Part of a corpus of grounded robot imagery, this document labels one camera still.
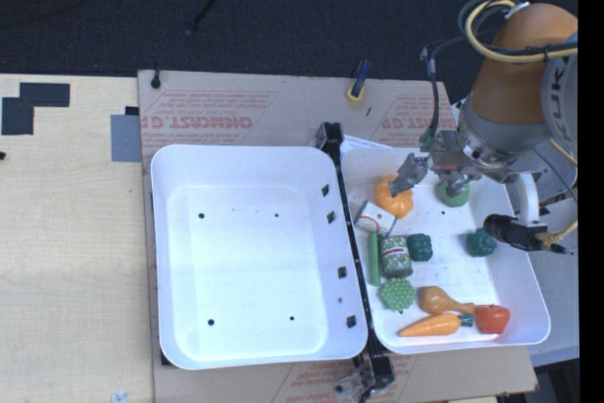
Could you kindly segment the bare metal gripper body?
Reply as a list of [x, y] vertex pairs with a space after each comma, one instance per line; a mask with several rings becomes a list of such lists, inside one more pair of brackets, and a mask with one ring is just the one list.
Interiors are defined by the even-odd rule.
[[432, 170], [439, 175], [466, 179], [489, 177], [502, 182], [517, 153], [508, 153], [487, 143], [472, 131], [441, 130], [429, 150]]

